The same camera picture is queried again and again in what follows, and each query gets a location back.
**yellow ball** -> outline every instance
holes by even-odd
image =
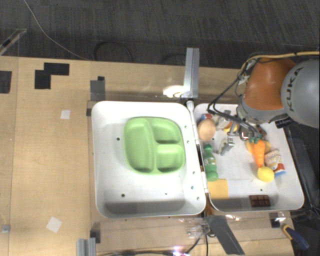
[[[272,182],[275,178],[274,171],[266,166],[258,168],[258,178],[263,182]]]

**white sticker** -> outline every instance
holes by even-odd
[[[58,220],[55,217],[51,217],[48,224],[46,225],[46,228],[54,233],[58,233],[60,227],[61,227],[62,221]]]
[[[62,110],[60,119],[70,119],[71,110]]]

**wooden table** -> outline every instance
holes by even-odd
[[[68,76],[52,75],[51,89],[35,89],[35,70],[44,62],[68,63]],[[182,85],[183,66],[94,62],[61,59],[0,57],[0,71],[12,71],[11,91],[0,94],[0,256],[72,256],[77,239],[88,239],[92,223],[87,102],[90,80],[105,77],[107,98],[127,96],[153,101],[162,89]],[[212,99],[236,77],[238,70],[200,68],[199,94]],[[234,103],[229,92],[224,102]],[[61,119],[63,110],[69,119]],[[288,212],[283,213],[291,226]],[[60,220],[57,232],[46,228]],[[108,220],[101,226],[108,241],[97,244],[98,255],[127,249],[162,250],[189,247],[179,218]],[[242,213],[229,225],[247,255],[293,255],[291,242],[271,228],[267,213]],[[205,255],[204,239],[192,255]],[[209,238],[209,255],[225,255],[216,238]]]

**toy carrot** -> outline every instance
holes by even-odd
[[[266,145],[261,139],[259,139],[256,144],[253,144],[252,154],[254,155],[258,168],[264,166],[265,148]]]

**yellow cable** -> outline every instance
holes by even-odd
[[[242,65],[241,70],[243,70],[245,68],[246,64],[253,59],[260,59],[260,58],[283,59],[283,58],[296,57],[296,56],[307,56],[307,55],[319,55],[319,51],[300,51],[300,52],[291,52],[291,53],[285,53],[285,54],[256,55],[256,56],[248,58],[245,61],[245,63]]]

